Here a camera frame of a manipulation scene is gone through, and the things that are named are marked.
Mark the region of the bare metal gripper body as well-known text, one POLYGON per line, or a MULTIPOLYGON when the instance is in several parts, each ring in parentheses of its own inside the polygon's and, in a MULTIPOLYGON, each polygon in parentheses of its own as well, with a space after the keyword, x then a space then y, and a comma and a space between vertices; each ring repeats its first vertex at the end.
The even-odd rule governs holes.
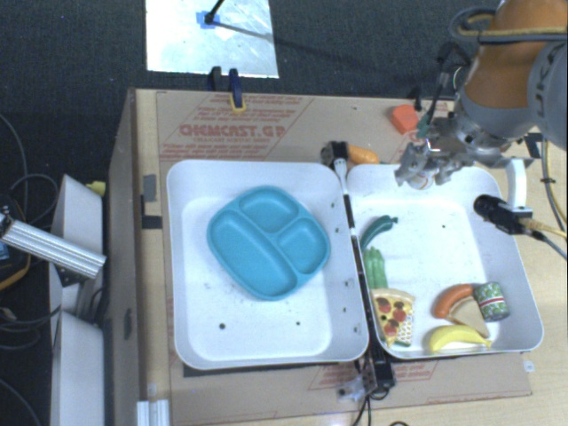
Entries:
POLYGON ((450 164, 491 166, 507 150, 507 139, 495 137, 469 117, 436 118, 426 136, 428 154, 450 164))

